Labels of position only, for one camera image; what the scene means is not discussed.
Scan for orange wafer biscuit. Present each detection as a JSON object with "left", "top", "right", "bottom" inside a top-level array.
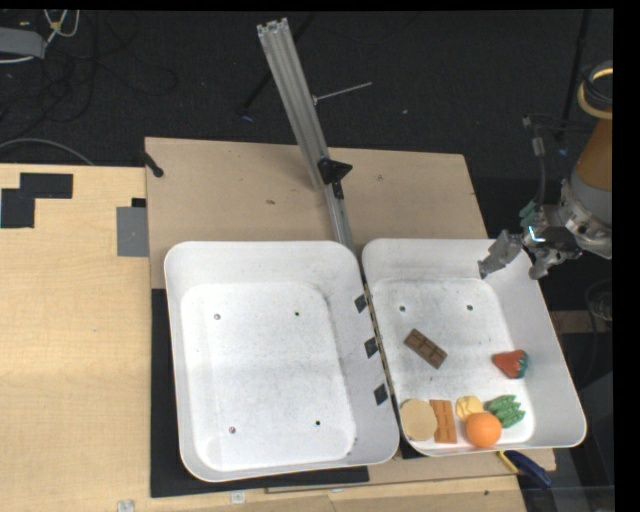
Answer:
[{"left": 428, "top": 398, "right": 459, "bottom": 445}]

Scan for green pea pods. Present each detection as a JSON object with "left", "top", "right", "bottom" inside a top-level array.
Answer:
[{"left": 484, "top": 393, "right": 527, "bottom": 430}]

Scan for yellow toy food lump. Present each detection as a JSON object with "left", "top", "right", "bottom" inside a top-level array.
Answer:
[{"left": 454, "top": 394, "right": 486, "bottom": 423}]

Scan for orange toy orange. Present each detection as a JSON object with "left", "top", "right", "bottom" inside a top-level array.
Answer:
[{"left": 464, "top": 411, "right": 503, "bottom": 450}]

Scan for brown cardboard board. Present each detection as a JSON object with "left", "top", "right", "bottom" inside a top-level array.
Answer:
[{"left": 144, "top": 136, "right": 558, "bottom": 487}]

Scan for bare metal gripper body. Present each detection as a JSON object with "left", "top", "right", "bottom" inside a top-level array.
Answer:
[{"left": 519, "top": 187, "right": 613, "bottom": 267}]

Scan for red strawberry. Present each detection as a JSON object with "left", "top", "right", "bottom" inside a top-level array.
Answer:
[{"left": 491, "top": 348, "right": 530, "bottom": 380}]

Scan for white plastic tray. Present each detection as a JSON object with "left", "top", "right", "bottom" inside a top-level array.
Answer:
[
  {"left": 360, "top": 237, "right": 588, "bottom": 458},
  {"left": 163, "top": 239, "right": 401, "bottom": 483}
]

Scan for tan round biscuit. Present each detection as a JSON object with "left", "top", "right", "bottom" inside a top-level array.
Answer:
[{"left": 398, "top": 397, "right": 440, "bottom": 443}]

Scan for brown chocolate bar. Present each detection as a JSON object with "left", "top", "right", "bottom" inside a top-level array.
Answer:
[{"left": 402, "top": 327, "right": 449, "bottom": 371}]

